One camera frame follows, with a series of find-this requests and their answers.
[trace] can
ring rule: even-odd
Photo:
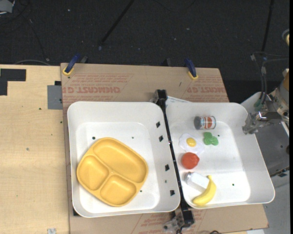
[[[216,127],[216,119],[214,116],[196,116],[194,118],[195,129],[214,129]]]

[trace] can label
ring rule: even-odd
[[[201,128],[214,129],[216,127],[216,119],[214,116],[205,116],[201,118]]]

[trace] black floor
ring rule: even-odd
[[[261,89],[252,53],[289,56],[290,0],[135,0],[104,39],[130,1],[16,0],[0,15],[0,64],[59,65],[76,53],[104,64],[184,66],[189,58],[219,68],[229,100],[241,103]],[[268,92],[288,67],[288,58],[267,64]]]

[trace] toy banana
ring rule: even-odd
[[[211,175],[209,175],[208,178],[209,178],[209,184],[206,190],[202,194],[194,198],[194,200],[192,201],[195,205],[202,206],[207,204],[208,202],[212,200],[212,198],[214,197],[216,193],[216,185],[212,181]]]

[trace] white box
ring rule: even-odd
[[[79,215],[100,217],[171,212],[179,206],[179,187],[164,115],[159,106],[151,102],[81,101],[69,106],[67,117],[72,200]],[[83,155],[96,140],[103,137],[121,141],[140,154],[148,164],[148,176],[142,192],[122,207],[101,202],[77,180],[76,169]]]
[[[187,185],[181,179],[186,202],[196,209],[224,206],[269,203],[274,199],[274,187],[267,171],[255,135],[243,133],[242,126],[248,116],[246,109],[237,103],[183,103],[167,106],[167,118],[180,178],[191,171],[201,175],[212,175],[217,186],[214,198],[204,206],[196,206],[192,200],[203,192]],[[216,128],[196,130],[196,116],[214,116]],[[185,169],[181,157],[185,151],[178,140],[189,133],[203,141],[203,133],[210,132],[218,138],[216,146],[206,145],[198,165]]]

